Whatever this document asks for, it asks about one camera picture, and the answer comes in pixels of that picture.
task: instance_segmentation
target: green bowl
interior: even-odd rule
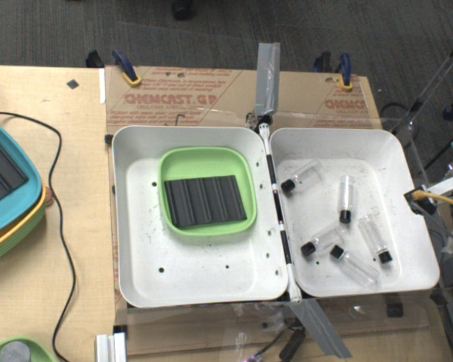
[[[20,341],[25,343],[30,349],[30,360],[32,362],[57,362],[55,356],[49,352],[39,341],[29,336],[14,336],[0,342],[0,351],[9,342]]]
[[[171,221],[166,198],[165,181],[212,176],[235,176],[247,218],[241,221],[192,225],[178,228]],[[233,149],[217,146],[198,146],[174,149],[159,162],[159,201],[169,228],[189,236],[218,236],[243,232],[257,217],[254,185],[247,161]]]

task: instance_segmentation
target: clear plastic tube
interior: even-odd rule
[[[374,222],[372,215],[367,215],[359,219],[357,226],[374,256],[377,256],[381,264],[386,264],[393,260],[387,242],[381,234],[378,226]]]
[[[339,221],[343,224],[349,224],[353,212],[354,203],[354,182],[352,176],[342,176],[339,187]]]
[[[338,222],[328,225],[300,247],[300,250],[305,257],[312,255],[314,252],[321,253],[326,249],[331,250],[334,244],[342,244],[344,242],[343,235],[346,231]]]
[[[375,287],[378,284],[379,272],[365,264],[353,253],[335,245],[331,251],[331,256],[336,259],[342,271],[355,281],[367,287]]]
[[[281,184],[282,191],[289,193],[294,189],[302,189],[324,179],[324,167],[319,160],[310,160],[296,169],[290,177]]]

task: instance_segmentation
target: gray tape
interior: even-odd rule
[[[339,358],[352,357],[324,310],[315,299],[304,299],[301,303],[290,303],[288,306],[324,354],[335,355]]]
[[[273,115],[279,108],[280,43],[260,43],[257,61],[255,115]]]

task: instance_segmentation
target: metal bracket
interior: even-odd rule
[[[349,349],[327,318],[324,310],[315,299],[304,299],[298,304],[289,304],[305,329],[317,342],[324,354],[339,358],[351,358]]]
[[[126,362],[126,334],[100,334],[95,340],[95,362]]]
[[[279,108],[280,43],[260,43],[254,114],[273,115]]]

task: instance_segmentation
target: black cap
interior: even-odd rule
[[[339,213],[339,221],[342,222],[343,224],[349,224],[350,223],[350,210],[342,210]]]
[[[336,259],[340,259],[342,254],[344,253],[344,250],[339,247],[338,245],[334,245],[334,248],[332,248],[331,255],[335,257]]]
[[[389,250],[385,250],[384,252],[379,253],[377,257],[379,257],[381,264],[386,264],[387,262],[393,260]]]
[[[291,179],[288,179],[280,186],[285,193],[289,193],[293,188],[295,188],[295,183]]]
[[[307,257],[312,255],[314,252],[316,252],[316,246],[312,242],[308,242],[304,244],[302,247],[300,247],[300,250],[302,251],[302,254]]]

